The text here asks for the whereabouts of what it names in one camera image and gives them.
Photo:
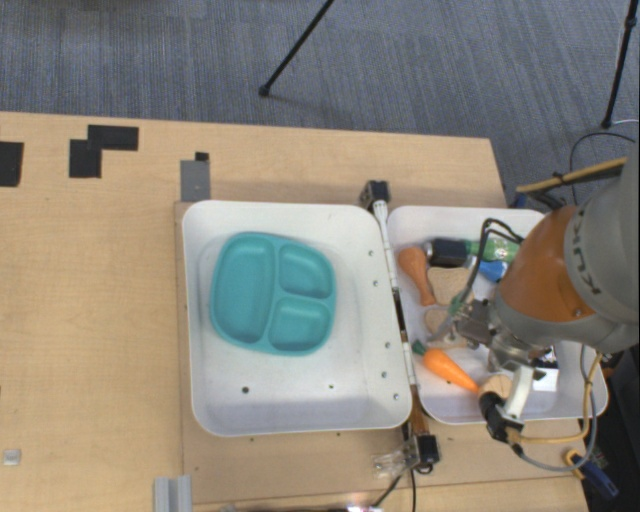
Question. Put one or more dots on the tan round toy bread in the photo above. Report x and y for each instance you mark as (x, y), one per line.
(497, 386)

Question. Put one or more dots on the blue can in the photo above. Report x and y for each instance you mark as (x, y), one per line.
(492, 271)

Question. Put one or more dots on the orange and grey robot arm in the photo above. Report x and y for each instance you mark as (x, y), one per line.
(550, 280)

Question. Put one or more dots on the thin black and white rod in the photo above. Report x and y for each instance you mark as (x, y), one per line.
(386, 240)

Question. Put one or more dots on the black can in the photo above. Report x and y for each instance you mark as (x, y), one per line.
(447, 252)

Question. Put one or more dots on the teal divided plate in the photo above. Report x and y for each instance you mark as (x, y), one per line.
(245, 290)

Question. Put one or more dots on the black cylinder on white bracket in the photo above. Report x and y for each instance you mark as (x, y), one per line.
(517, 395)

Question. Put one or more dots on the white plastic tray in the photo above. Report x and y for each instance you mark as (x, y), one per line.
(300, 395)
(450, 400)

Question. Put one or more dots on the orange toy carrot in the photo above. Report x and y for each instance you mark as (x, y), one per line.
(445, 367)

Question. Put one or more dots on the black tripod leg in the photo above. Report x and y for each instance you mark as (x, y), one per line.
(620, 65)
(295, 50)

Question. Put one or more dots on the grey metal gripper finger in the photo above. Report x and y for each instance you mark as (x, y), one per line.
(444, 328)

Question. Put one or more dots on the orange toy drumstick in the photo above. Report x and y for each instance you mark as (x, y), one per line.
(414, 265)

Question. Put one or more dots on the tan toy bread slice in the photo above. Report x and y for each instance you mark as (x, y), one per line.
(436, 320)
(447, 285)

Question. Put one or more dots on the green bottle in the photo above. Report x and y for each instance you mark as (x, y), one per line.
(500, 249)

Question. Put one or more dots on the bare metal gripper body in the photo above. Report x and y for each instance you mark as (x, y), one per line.
(477, 325)

